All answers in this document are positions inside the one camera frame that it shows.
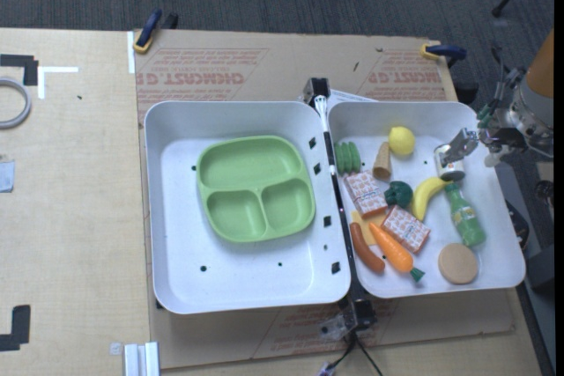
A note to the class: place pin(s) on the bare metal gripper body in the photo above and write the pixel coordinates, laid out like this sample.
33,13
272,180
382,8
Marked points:
524,132

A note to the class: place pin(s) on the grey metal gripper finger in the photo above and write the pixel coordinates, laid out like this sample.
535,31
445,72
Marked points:
463,143

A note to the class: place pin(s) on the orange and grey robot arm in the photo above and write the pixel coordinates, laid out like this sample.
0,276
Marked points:
542,66

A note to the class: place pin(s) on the small silver can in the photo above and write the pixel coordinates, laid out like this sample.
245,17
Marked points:
451,169

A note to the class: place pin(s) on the yellow lemon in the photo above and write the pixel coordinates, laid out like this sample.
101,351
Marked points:
402,141

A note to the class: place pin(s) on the yellow banana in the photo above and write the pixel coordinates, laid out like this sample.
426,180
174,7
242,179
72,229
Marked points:
425,193

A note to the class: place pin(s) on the white plastic tray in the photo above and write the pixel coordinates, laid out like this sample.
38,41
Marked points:
498,211
247,273

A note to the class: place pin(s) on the green bottle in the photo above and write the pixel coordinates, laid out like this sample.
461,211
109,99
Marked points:
467,220

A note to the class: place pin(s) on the green broccoli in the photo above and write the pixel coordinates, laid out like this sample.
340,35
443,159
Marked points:
398,193

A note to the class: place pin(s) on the tan ice cream cone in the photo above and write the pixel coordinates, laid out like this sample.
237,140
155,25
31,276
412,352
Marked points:
382,165

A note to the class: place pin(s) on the orange and white carton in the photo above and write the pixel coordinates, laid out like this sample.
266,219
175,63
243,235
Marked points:
365,193
405,229

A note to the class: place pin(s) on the green pea pod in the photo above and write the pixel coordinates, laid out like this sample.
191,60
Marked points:
347,157

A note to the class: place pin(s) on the tan round biscuit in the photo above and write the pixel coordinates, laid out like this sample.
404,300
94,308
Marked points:
458,263

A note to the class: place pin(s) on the white paper sheet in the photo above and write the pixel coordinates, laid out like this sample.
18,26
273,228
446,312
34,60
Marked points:
348,96

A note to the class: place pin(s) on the yellow cheese slice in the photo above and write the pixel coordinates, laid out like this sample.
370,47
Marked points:
363,224

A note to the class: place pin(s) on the orange carrot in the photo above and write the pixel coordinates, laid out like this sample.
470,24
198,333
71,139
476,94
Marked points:
392,251

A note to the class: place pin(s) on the thin black and white rod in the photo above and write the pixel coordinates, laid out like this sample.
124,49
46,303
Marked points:
328,145

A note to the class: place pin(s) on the red-brown sausage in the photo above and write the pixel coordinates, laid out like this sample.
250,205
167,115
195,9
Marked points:
365,248

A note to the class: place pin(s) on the brown cardboard board red print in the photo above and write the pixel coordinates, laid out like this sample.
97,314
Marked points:
273,66

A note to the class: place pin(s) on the green divided plate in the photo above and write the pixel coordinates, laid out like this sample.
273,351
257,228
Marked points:
251,163

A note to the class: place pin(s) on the grey tape roll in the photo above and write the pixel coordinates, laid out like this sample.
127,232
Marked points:
27,101

